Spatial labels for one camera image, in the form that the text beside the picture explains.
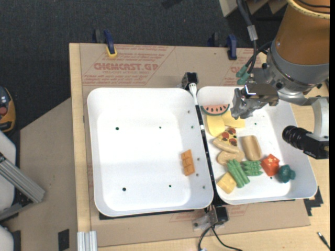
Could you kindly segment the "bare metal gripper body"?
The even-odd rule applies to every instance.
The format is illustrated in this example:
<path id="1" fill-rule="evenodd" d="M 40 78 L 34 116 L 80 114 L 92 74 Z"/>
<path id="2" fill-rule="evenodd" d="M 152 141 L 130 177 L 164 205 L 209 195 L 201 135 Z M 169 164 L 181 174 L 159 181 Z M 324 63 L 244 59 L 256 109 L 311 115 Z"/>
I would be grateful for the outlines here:
<path id="1" fill-rule="evenodd" d="M 245 100 L 253 96 L 265 96 L 269 106 L 276 106 L 279 102 L 277 89 L 266 78 L 266 70 L 264 69 L 254 69 L 245 82 Z"/>

